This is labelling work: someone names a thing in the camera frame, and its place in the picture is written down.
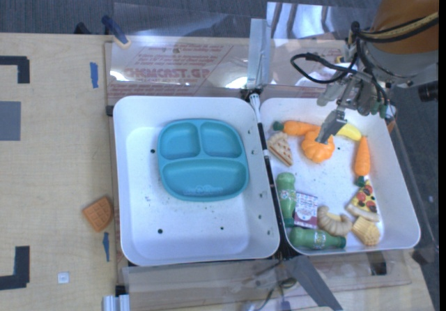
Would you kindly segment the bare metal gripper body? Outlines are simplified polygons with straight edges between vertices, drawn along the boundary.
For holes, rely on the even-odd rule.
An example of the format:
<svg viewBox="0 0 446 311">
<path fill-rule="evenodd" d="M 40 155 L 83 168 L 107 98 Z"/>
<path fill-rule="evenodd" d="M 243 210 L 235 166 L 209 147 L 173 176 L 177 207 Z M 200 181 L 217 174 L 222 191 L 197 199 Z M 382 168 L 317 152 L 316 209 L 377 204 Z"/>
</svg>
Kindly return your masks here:
<svg viewBox="0 0 446 311">
<path fill-rule="evenodd" d="M 385 116 L 387 109 L 384 88 L 367 71 L 347 73 L 337 70 L 316 102 L 319 106 L 335 102 L 338 110 L 352 109 L 363 116 Z"/>
</svg>

